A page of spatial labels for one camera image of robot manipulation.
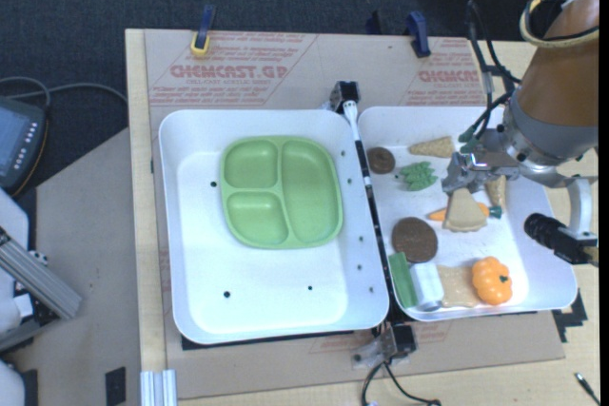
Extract beige cone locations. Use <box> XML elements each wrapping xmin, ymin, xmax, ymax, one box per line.
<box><xmin>484</xmin><ymin>175</ymin><xmax>507</xmax><ymax>208</ymax></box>
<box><xmin>408</xmin><ymin>135</ymin><xmax>456</xmax><ymax>160</ymax></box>

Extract orange pumpkin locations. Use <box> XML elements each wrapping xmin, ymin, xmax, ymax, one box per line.
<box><xmin>471</xmin><ymin>256</ymin><xmax>514</xmax><ymax>306</ymax></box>

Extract thin black and white rod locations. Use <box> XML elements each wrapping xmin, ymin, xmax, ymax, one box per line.
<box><xmin>343</xmin><ymin>101</ymin><xmax>397</xmax><ymax>325</ymax></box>

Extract brown round biscuit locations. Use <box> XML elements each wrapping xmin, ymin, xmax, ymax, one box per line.
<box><xmin>391</xmin><ymin>216</ymin><xmax>440</xmax><ymax>264</ymax></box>

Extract beige pizza slice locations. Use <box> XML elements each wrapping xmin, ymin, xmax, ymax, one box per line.
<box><xmin>442</xmin><ymin>186</ymin><xmax>488</xmax><ymax>235</ymax></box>

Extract brown cardboard board red print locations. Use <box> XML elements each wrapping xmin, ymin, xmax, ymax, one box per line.
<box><xmin>142</xmin><ymin>29</ymin><xmax>567</xmax><ymax>400</ymax></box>

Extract white plastic tray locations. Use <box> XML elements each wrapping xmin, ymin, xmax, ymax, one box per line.
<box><xmin>157</xmin><ymin>108</ymin><xmax>391</xmax><ymax>345</ymax></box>
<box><xmin>356</xmin><ymin>105</ymin><xmax>580</xmax><ymax>323</ymax></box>

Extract orange carrot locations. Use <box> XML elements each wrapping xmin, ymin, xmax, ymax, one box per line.
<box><xmin>428</xmin><ymin>201</ymin><xmax>503</xmax><ymax>222</ymax></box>

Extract green celery stick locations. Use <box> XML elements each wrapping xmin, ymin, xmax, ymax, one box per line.
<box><xmin>387</xmin><ymin>251</ymin><xmax>420</xmax><ymax>308</ymax></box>

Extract beige bread slice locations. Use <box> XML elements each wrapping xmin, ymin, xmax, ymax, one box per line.
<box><xmin>436</xmin><ymin>264</ymin><xmax>482</xmax><ymax>310</ymax></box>

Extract black cylinder on white bracket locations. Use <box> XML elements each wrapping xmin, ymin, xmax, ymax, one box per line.
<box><xmin>523</xmin><ymin>173</ymin><xmax>599</xmax><ymax>266</ymax></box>

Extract green divided plate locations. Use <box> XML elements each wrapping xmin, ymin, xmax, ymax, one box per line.
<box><xmin>219</xmin><ymin>135</ymin><xmax>344</xmax><ymax>251</ymax></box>

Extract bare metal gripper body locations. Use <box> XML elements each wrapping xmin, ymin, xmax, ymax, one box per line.
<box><xmin>457</xmin><ymin>124</ymin><xmax>587</xmax><ymax>189</ymax></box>

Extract brown doughnut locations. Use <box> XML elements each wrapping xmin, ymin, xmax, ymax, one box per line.
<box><xmin>365</xmin><ymin>146</ymin><xmax>397</xmax><ymax>175</ymax></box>

